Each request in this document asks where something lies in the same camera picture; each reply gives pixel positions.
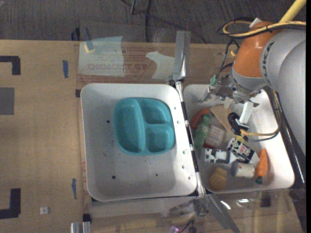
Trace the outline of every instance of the dark floor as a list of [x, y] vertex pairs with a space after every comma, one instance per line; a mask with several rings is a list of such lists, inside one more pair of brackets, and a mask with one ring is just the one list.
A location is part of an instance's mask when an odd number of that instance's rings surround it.
[[[0, 1], [0, 39], [71, 40], [80, 25], [90, 28], [93, 38], [127, 35], [133, 41], [173, 42], [174, 33], [167, 29], [188, 29], [193, 43], [226, 43], [215, 32], [226, 21], [259, 17], [277, 22], [295, 0], [150, 0], [147, 16], [148, 0], [137, 0], [133, 15], [120, 0]], [[305, 21], [306, 8], [295, 19]]]

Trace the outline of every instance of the orange toy carrot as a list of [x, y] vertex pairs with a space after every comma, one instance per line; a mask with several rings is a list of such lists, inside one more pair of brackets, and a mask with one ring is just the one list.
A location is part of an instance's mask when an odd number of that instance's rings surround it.
[[258, 176], [258, 178], [256, 179], [257, 184], [262, 184], [262, 178], [267, 175], [267, 172], [268, 172], [267, 149], [262, 149], [260, 153], [259, 163], [255, 169], [256, 176]]
[[201, 118], [203, 115], [209, 114], [209, 109], [202, 109], [200, 111], [198, 111], [197, 113], [195, 113], [195, 115], [192, 117], [191, 121], [190, 121], [190, 126], [192, 129], [196, 129], [196, 127], [198, 126]]

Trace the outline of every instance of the tin can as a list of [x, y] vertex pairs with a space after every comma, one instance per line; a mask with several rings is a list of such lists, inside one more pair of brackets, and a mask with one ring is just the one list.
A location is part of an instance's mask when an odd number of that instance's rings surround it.
[[231, 175], [233, 177], [243, 177], [251, 179], [255, 175], [255, 167], [250, 163], [235, 161], [231, 165]]

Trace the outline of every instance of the teal tray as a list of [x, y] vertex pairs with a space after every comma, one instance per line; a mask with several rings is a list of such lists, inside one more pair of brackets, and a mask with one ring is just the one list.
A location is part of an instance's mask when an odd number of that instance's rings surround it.
[[126, 98], [114, 107], [116, 142], [125, 153], [165, 153], [175, 144], [173, 119], [168, 106], [156, 99]]

